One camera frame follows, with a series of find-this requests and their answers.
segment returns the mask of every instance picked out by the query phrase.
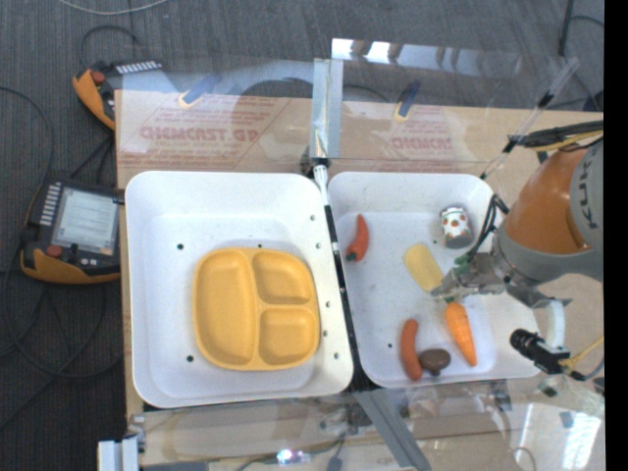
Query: yellow cable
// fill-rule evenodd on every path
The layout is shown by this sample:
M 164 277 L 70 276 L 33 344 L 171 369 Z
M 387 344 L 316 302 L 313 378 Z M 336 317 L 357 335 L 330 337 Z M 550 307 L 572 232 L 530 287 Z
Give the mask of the yellow cable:
M 576 354 L 575 356 L 572 356 L 572 357 L 567 358 L 567 359 L 560 359 L 558 361 L 558 364 L 560 364 L 561 366 L 565 367 L 569 371 L 573 371 L 575 369 L 575 367 L 576 367 L 576 363 L 582 361 L 587 355 L 589 355 L 589 353 L 593 349 L 595 349 L 597 346 L 601 345 L 603 342 L 604 342 L 604 335 L 602 335 L 599 339 L 594 341 L 586 349 L 584 349 L 582 352 Z
M 603 132 L 598 132 L 598 131 L 583 132 L 581 134 L 576 134 L 575 136 L 568 137 L 563 141 L 559 141 L 557 143 L 551 143 L 549 145 L 544 145 L 544 146 L 534 146 L 532 147 L 532 149 L 535 152 L 547 152 L 550 150 L 556 150 L 558 148 L 562 148 L 563 146 L 570 145 L 574 143 L 575 141 L 580 141 L 581 139 L 585 139 L 591 136 L 601 136 L 601 135 L 603 135 Z

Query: orange divided plate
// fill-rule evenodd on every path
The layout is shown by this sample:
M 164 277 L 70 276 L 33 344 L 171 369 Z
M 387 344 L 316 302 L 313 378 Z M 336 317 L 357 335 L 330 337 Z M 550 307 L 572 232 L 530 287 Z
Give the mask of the orange divided plate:
M 196 343 L 223 368 L 290 368 L 318 347 L 314 280 L 290 253 L 244 247 L 211 251 L 196 265 L 192 299 Z

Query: orange carrot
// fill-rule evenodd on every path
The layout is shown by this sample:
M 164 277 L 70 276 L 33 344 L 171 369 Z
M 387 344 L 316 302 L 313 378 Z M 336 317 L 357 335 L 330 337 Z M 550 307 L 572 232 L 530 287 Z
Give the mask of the orange carrot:
M 419 331 L 419 323 L 415 319 L 408 319 L 401 328 L 401 341 L 399 351 L 401 354 L 401 364 L 407 376 L 418 381 L 423 376 L 423 367 L 419 363 L 416 354 L 416 334 Z
M 359 262 L 364 255 L 366 254 L 366 250 L 369 247 L 369 229 L 366 226 L 366 222 L 364 221 L 364 217 L 362 215 L 357 215 L 357 223 L 355 228 L 355 238 L 353 242 L 346 249 L 346 259 L 347 260 L 355 260 Z
M 445 321 L 460 352 L 471 366 L 478 364 L 469 316 L 464 305 L 451 302 L 445 309 Z

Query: orange and black device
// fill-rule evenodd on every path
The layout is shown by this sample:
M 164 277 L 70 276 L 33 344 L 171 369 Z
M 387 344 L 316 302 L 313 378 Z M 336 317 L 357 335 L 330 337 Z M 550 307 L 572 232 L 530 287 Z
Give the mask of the orange and black device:
M 22 270 L 46 283 L 85 285 L 118 279 L 118 208 L 113 188 L 46 181 L 26 217 Z
M 116 128 L 114 92 L 122 89 L 130 77 L 142 77 L 142 83 L 156 88 L 162 83 L 164 74 L 159 61 L 132 61 L 105 63 L 98 61 L 72 79 L 78 99 L 87 109 L 111 130 Z

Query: white tray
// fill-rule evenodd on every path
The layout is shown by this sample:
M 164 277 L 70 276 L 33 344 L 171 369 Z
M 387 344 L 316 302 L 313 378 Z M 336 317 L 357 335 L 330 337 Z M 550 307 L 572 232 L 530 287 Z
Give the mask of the white tray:
M 351 380 L 340 289 L 318 187 L 299 175 L 150 171 L 126 190 L 135 388 L 162 408 L 339 393 Z M 196 346 L 194 267 L 207 252 L 258 244 L 312 271 L 321 339 L 304 364 L 280 371 L 217 367 Z
M 360 360 L 368 377 L 385 388 L 531 377 L 538 373 L 532 361 L 509 343 L 517 328 L 531 332 L 538 325 L 531 309 L 506 293 L 474 295 L 463 300 L 478 354 L 469 366 L 457 351 L 445 327 L 445 305 L 437 303 L 412 279 L 403 263 L 405 251 L 416 243 L 428 245 L 445 274 L 466 249 L 445 247 L 440 212 L 462 204 L 475 233 L 482 226 L 493 192 L 469 175 L 340 173 L 329 184 L 342 253 L 355 232 L 355 217 L 364 216 L 370 232 L 366 256 L 360 262 L 343 259 L 347 296 L 355 327 Z M 487 239 L 481 250 L 490 247 Z M 425 373 L 410 381 L 399 360 L 403 322 L 419 322 L 417 348 L 445 348 L 451 364 L 438 377 Z

